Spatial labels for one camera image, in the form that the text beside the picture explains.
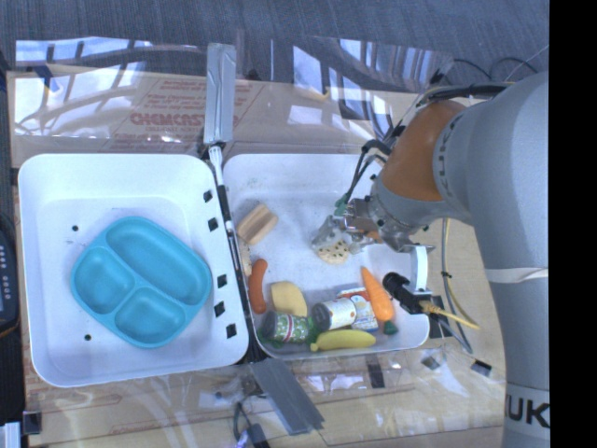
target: gray carpet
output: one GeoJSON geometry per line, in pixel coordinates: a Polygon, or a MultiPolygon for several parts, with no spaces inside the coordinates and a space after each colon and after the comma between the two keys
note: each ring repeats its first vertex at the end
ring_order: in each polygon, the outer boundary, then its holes
{"type": "MultiPolygon", "coordinates": [[[[453,84],[520,79],[548,69],[550,0],[0,0],[0,50],[15,67],[19,39],[81,36],[136,38],[204,47],[245,44],[243,65],[263,79],[271,73],[271,44],[285,49],[311,37],[350,38],[450,54],[453,84]]],[[[186,71],[184,59],[170,62],[186,71]]],[[[0,93],[0,210],[12,214],[6,94],[0,93]]],[[[16,335],[0,340],[2,404],[21,381],[16,335]]]]}

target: orange carrot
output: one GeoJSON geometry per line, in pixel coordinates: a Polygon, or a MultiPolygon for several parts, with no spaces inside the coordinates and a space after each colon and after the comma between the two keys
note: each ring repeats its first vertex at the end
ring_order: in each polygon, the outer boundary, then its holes
{"type": "Polygon", "coordinates": [[[258,259],[253,264],[249,275],[249,302],[256,314],[263,314],[268,308],[263,297],[263,276],[267,268],[268,262],[258,259]]]}
{"type": "Polygon", "coordinates": [[[381,322],[387,322],[394,317],[394,305],[390,299],[389,294],[385,291],[382,284],[373,276],[373,274],[366,268],[361,267],[361,276],[365,289],[371,300],[371,307],[373,313],[381,322]]]}

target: green can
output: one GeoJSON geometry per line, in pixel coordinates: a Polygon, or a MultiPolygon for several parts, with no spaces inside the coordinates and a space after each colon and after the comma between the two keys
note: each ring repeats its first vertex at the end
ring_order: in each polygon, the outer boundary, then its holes
{"type": "Polygon", "coordinates": [[[309,317],[268,311],[263,316],[261,334],[282,343],[305,343],[310,333],[309,317]]]}

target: toy carrot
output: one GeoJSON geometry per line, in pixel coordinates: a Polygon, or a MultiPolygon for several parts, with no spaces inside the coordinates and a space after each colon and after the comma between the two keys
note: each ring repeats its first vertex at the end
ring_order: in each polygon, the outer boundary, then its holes
{"type": "Polygon", "coordinates": [[[381,322],[387,322],[394,318],[394,305],[382,284],[378,282],[366,267],[361,267],[361,276],[363,277],[365,289],[371,300],[373,313],[377,319],[381,320],[381,322]]]}

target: blue plate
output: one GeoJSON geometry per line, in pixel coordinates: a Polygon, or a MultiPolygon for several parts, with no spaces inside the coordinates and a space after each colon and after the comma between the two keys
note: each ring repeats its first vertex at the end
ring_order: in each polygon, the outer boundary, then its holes
{"type": "Polygon", "coordinates": [[[207,301],[205,261],[144,217],[124,217],[98,235],[71,272],[76,301],[122,339],[144,348],[176,337],[207,301]]]}

